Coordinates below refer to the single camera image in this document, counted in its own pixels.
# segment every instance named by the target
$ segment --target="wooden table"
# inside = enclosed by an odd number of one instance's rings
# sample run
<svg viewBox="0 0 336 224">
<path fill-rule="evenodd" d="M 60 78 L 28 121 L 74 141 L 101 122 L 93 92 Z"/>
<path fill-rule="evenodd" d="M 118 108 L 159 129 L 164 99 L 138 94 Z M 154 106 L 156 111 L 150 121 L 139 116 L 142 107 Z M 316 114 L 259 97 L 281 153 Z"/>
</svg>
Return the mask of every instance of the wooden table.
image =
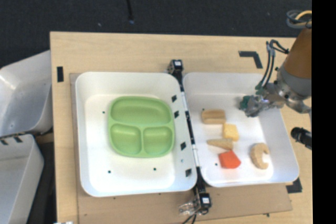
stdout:
<svg viewBox="0 0 336 224">
<path fill-rule="evenodd" d="M 266 41 L 290 48 L 295 39 L 276 37 L 218 37 L 147 34 L 50 33 L 52 97 L 56 167 L 57 220 L 74 223 L 182 223 L 177 207 L 193 197 L 191 191 L 94 198 L 81 188 L 76 170 L 76 140 L 72 125 L 70 75 L 86 71 L 164 72 L 172 59 L 182 59 L 184 72 L 261 73 L 266 67 Z M 255 51 L 264 65 L 258 69 Z M 285 55 L 277 53 L 276 65 Z M 310 130 L 307 114 L 281 109 L 288 133 L 294 127 Z M 303 187 L 287 193 L 285 184 L 207 188 L 210 212 L 196 221 L 225 223 L 312 223 L 312 152 L 292 138 Z"/>
</svg>

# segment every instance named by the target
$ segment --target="toy food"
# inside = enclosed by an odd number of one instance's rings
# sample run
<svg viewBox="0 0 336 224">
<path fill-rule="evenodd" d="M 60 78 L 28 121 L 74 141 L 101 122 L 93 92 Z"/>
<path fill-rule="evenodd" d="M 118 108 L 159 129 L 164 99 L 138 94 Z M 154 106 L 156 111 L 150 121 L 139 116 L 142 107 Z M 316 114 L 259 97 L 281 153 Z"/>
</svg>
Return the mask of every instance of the toy food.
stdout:
<svg viewBox="0 0 336 224">
<path fill-rule="evenodd" d="M 221 147 L 225 150 L 233 149 L 233 141 L 231 138 L 209 139 L 206 143 L 211 146 Z"/>
<path fill-rule="evenodd" d="M 252 147 L 250 156 L 255 166 L 260 169 L 267 169 L 268 163 L 263 161 L 263 153 L 269 154 L 268 146 L 265 143 L 258 143 Z"/>
<path fill-rule="evenodd" d="M 202 121 L 205 124 L 224 124 L 225 112 L 222 109 L 207 109 L 202 111 Z"/>
<path fill-rule="evenodd" d="M 239 140 L 239 133 L 235 124 L 223 124 L 223 138 L 231 138 L 233 141 Z"/>
<path fill-rule="evenodd" d="M 242 163 L 232 150 L 221 153 L 219 161 L 222 168 L 237 168 Z"/>
</svg>

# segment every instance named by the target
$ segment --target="white bin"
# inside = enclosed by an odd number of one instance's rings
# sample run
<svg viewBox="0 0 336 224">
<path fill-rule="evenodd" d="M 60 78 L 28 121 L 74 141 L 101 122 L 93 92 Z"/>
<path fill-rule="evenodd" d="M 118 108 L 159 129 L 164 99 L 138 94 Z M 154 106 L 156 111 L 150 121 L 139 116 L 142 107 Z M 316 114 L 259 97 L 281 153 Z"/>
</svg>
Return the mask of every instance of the white bin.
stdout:
<svg viewBox="0 0 336 224">
<path fill-rule="evenodd" d="M 79 168 L 83 189 L 92 196 L 163 193 L 191 189 L 197 180 L 185 109 L 177 80 L 166 73 L 87 72 L 75 83 Z M 156 158 L 125 157 L 108 139 L 111 102 L 136 95 L 158 98 L 179 115 L 175 144 Z"/>
<path fill-rule="evenodd" d="M 32 135 L 0 142 L 0 224 L 25 224 L 44 160 Z"/>
<path fill-rule="evenodd" d="M 196 163 L 185 110 L 191 116 L 195 148 L 204 180 L 214 187 L 294 181 L 298 164 L 278 109 L 248 118 L 239 110 L 244 95 L 254 94 L 259 74 L 190 73 L 184 78 L 185 96 L 178 81 L 167 73 L 86 72 L 75 82 L 80 181 L 84 190 L 97 197 L 162 193 L 191 189 L 197 180 Z M 118 97 L 137 95 L 159 98 L 179 111 L 175 119 L 173 150 L 158 158 L 133 158 L 116 153 L 108 139 L 108 111 Z M 208 146 L 207 139 L 220 138 L 221 126 L 205 125 L 202 109 L 224 109 L 227 122 L 236 124 L 240 139 L 234 151 L 241 160 L 237 169 L 223 169 L 218 155 L 224 150 Z M 249 150 L 265 142 L 266 170 L 257 169 Z"/>
<path fill-rule="evenodd" d="M 47 132 L 52 120 L 50 51 L 0 69 L 0 136 Z"/>
</svg>

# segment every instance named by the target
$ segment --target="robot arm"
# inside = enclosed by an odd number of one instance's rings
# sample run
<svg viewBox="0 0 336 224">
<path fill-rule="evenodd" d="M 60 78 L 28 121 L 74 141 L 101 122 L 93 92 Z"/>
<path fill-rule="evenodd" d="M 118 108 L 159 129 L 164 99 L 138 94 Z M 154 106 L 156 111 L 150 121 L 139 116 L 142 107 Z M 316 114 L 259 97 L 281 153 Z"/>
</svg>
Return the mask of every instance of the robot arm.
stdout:
<svg viewBox="0 0 336 224">
<path fill-rule="evenodd" d="M 270 108 L 282 108 L 285 104 L 298 113 L 310 113 L 311 108 L 304 104 L 304 100 L 311 97 L 311 19 L 303 23 L 300 16 L 309 12 L 299 13 L 291 24 L 295 28 L 302 28 L 290 51 L 283 48 L 276 40 L 266 43 L 268 51 L 268 64 L 264 77 L 256 86 L 256 95 L 243 97 L 240 109 L 247 116 L 255 117 L 260 111 Z M 276 69 L 277 79 L 270 83 L 273 70 L 275 52 L 287 54 L 281 67 Z M 311 147 L 311 132 L 294 128 L 292 137 L 297 141 Z"/>
</svg>

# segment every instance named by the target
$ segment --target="tan block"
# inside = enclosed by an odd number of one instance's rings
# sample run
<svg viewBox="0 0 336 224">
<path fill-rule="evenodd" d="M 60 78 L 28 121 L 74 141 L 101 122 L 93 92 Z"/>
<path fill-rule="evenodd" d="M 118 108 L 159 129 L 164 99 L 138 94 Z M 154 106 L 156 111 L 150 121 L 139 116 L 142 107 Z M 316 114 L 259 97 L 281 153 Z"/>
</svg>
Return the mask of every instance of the tan block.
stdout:
<svg viewBox="0 0 336 224">
<path fill-rule="evenodd" d="M 225 111 L 222 109 L 206 109 L 202 111 L 202 121 L 205 124 L 224 124 Z"/>
<path fill-rule="evenodd" d="M 217 146 L 223 148 L 225 150 L 232 150 L 233 149 L 233 142 L 232 139 L 220 138 L 220 139 L 209 139 L 206 141 L 208 145 Z"/>
<path fill-rule="evenodd" d="M 231 138 L 233 141 L 239 140 L 239 133 L 235 124 L 223 124 L 223 138 Z"/>
</svg>

